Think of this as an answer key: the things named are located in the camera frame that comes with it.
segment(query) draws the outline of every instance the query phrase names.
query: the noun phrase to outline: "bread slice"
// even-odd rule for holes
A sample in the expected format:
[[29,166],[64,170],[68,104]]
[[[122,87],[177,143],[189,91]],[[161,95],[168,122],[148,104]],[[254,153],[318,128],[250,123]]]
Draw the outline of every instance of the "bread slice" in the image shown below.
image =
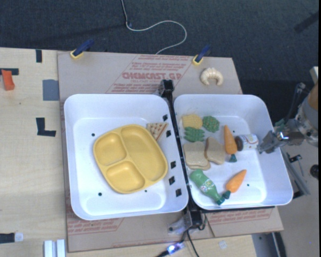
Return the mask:
[[210,162],[204,156],[204,143],[197,141],[183,145],[186,164],[191,169],[210,169]]
[[152,134],[156,141],[158,141],[167,126],[168,123],[148,123],[146,129]]
[[213,137],[208,137],[205,142],[204,156],[208,161],[221,165],[225,162],[225,146]]

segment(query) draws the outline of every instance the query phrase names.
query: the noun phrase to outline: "clamp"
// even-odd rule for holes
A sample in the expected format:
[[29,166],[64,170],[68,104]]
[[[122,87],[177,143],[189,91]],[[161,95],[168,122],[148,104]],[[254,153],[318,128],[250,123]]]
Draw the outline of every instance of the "clamp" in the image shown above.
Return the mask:
[[83,52],[89,50],[93,44],[94,44],[93,39],[87,40],[86,42],[84,42],[83,44],[81,44],[76,49],[70,52],[71,58],[73,59],[80,58],[83,55]]
[[203,56],[207,55],[210,53],[210,45],[206,45],[199,54],[197,54],[194,58],[193,58],[193,64],[195,66],[198,66],[201,64]]

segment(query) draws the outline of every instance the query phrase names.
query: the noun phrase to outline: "green bottle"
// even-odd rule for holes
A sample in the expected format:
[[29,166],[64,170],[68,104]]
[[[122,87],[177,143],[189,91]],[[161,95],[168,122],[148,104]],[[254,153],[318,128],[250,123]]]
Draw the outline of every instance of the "green bottle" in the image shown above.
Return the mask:
[[196,169],[190,174],[190,179],[203,192],[203,194],[213,198],[214,201],[221,205],[225,199],[218,193],[215,184],[209,179],[201,169]]

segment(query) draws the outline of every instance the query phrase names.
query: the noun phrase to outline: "cracker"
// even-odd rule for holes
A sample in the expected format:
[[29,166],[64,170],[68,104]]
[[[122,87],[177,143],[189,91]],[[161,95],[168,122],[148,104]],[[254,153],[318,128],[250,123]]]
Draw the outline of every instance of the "cracker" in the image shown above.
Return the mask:
[[156,141],[158,141],[166,130],[167,126],[168,123],[148,123],[146,125],[146,129],[152,134]]

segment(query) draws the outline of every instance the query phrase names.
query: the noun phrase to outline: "gray carpet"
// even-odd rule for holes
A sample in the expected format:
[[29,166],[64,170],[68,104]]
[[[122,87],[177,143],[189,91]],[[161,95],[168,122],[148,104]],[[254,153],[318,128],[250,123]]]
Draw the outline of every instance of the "gray carpet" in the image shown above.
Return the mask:
[[[133,28],[162,20],[183,24],[186,42],[163,54],[232,57],[243,92],[258,95],[276,122],[299,82],[312,87],[318,66],[319,0],[125,0]],[[124,26],[120,0],[0,0],[0,47],[72,50],[87,39],[91,51],[154,54],[182,40],[162,24],[146,32]]]

